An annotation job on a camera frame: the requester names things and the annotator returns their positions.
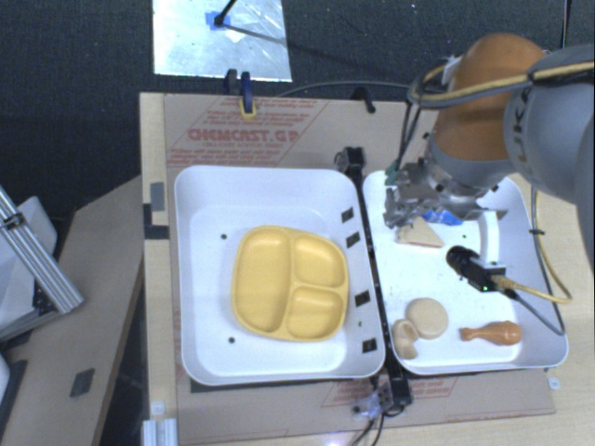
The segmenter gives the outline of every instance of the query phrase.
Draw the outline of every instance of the yellow divided plate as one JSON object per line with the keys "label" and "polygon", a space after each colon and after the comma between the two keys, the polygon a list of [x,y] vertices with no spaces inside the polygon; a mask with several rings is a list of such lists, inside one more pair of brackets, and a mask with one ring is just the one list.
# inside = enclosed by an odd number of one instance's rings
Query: yellow divided plate
{"label": "yellow divided plate", "polygon": [[343,325],[348,300],[347,261],[326,238],[263,226],[242,239],[231,302],[246,329],[283,340],[325,340]]}

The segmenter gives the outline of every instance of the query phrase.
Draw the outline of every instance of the wooden drumstick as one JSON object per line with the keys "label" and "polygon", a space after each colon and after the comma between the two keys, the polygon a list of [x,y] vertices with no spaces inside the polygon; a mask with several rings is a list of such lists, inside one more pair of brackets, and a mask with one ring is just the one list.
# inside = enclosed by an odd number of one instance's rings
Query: wooden drumstick
{"label": "wooden drumstick", "polygon": [[512,346],[521,342],[522,331],[518,324],[511,321],[492,322],[479,329],[460,330],[462,340],[484,338],[500,346]]}

